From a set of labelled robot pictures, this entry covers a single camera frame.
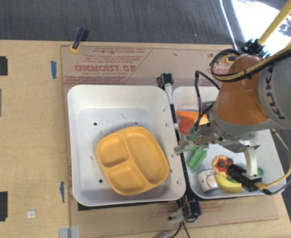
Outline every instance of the banana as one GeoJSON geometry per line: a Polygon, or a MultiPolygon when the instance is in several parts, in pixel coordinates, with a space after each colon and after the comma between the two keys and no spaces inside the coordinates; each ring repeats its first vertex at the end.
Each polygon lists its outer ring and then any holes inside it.
{"type": "Polygon", "coordinates": [[[228,192],[239,193],[244,190],[244,188],[241,186],[241,183],[229,181],[220,174],[216,174],[215,178],[218,186],[228,192]]]}

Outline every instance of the blue tape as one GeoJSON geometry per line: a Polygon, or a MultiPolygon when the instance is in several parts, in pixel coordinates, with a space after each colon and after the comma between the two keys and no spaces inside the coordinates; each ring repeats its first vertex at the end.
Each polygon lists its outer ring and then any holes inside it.
{"type": "Polygon", "coordinates": [[[56,68],[56,62],[55,61],[51,61],[51,71],[52,71],[52,76],[53,79],[56,79],[56,74],[57,74],[57,68],[56,68]]]}
{"type": "Polygon", "coordinates": [[[65,188],[64,188],[63,181],[60,182],[59,190],[60,190],[62,202],[65,203],[65,188]]]}

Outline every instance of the table surface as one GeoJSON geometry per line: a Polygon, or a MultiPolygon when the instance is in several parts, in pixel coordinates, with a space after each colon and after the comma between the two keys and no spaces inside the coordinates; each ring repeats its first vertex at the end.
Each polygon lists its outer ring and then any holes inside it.
{"type": "MultiPolygon", "coordinates": [[[[218,45],[83,43],[83,45],[217,50],[218,45]]],[[[60,183],[68,191],[65,117],[61,73],[62,45],[56,41],[0,40],[9,76],[0,76],[0,191],[8,191],[9,217],[0,222],[0,237],[58,237],[70,227],[69,204],[61,201],[60,183]],[[51,61],[57,63],[52,80],[51,61]],[[36,209],[36,218],[27,212],[36,209]]],[[[194,237],[291,238],[290,219],[280,194],[273,196],[279,219],[190,228],[194,237]]],[[[129,235],[154,237],[158,233],[129,235]]],[[[187,237],[182,229],[177,237],[187,237]]]]}

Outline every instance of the toy fruit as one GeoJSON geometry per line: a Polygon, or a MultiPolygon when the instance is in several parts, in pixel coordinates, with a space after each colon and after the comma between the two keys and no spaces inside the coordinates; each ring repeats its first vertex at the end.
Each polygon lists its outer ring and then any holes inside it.
{"type": "Polygon", "coordinates": [[[203,116],[201,117],[200,121],[199,121],[199,125],[206,124],[206,123],[208,123],[208,122],[209,122],[209,121],[208,121],[207,116],[206,116],[206,115],[203,115],[203,116]]]}
{"type": "Polygon", "coordinates": [[[188,131],[193,127],[195,122],[191,119],[183,118],[179,122],[179,131],[181,134],[189,134],[188,131]]]}
{"type": "Polygon", "coordinates": [[[193,153],[187,161],[187,165],[197,171],[207,156],[207,150],[203,149],[200,145],[194,145],[191,150],[193,153]]]}
{"type": "Polygon", "coordinates": [[[233,159],[228,158],[225,155],[219,155],[212,160],[211,164],[213,171],[216,174],[219,174],[224,178],[228,178],[228,166],[233,164],[233,159]]]}
{"type": "Polygon", "coordinates": [[[244,188],[241,186],[241,183],[229,181],[220,174],[215,174],[215,178],[218,186],[225,191],[239,193],[244,190],[244,188]]]}
{"type": "Polygon", "coordinates": [[[183,118],[195,120],[195,119],[198,118],[198,111],[182,111],[182,110],[177,110],[176,111],[176,115],[178,115],[180,117],[183,117],[183,118]]]}

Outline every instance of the yellow plate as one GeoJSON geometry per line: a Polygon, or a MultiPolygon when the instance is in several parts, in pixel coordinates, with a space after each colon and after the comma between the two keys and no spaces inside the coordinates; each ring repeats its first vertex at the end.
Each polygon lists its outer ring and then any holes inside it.
{"type": "Polygon", "coordinates": [[[97,158],[115,192],[138,195],[163,183],[169,164],[150,131],[133,126],[104,137],[97,146],[97,158]]]}

